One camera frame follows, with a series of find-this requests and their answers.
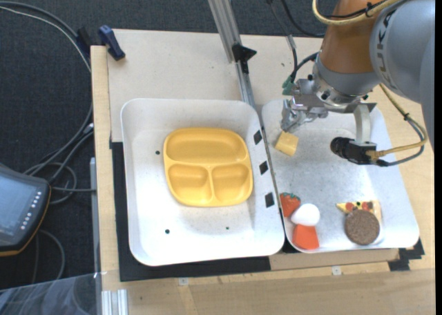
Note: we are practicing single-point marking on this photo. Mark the black cylinder on white bracket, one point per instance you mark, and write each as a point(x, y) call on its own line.
point(352, 151)

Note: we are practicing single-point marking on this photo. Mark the pale wood board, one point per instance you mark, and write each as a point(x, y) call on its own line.
point(172, 72)

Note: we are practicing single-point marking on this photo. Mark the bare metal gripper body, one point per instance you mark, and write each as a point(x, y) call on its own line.
point(310, 97)

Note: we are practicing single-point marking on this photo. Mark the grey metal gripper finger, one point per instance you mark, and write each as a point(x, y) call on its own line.
point(304, 119)
point(288, 113)

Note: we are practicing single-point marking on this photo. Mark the brown round biscuit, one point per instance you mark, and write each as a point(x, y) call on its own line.
point(362, 228)

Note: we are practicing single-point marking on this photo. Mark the white egg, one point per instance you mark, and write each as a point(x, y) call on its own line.
point(306, 215)

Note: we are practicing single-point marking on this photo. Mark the orange wedge block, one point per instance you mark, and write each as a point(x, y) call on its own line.
point(305, 238)

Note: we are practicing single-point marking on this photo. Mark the white plastic tray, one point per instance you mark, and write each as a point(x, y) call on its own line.
point(328, 182)
point(148, 203)

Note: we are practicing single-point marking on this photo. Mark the red strawberry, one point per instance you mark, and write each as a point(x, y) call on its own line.
point(287, 203)

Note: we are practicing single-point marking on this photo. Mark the yellow cheese wedge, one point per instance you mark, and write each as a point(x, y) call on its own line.
point(287, 144)

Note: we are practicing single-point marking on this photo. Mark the yellow divided plate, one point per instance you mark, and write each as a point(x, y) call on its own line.
point(207, 148)

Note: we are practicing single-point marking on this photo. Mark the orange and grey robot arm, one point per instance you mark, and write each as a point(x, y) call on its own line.
point(348, 37)

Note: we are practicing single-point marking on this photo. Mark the pizza slice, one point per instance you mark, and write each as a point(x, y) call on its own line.
point(350, 206)

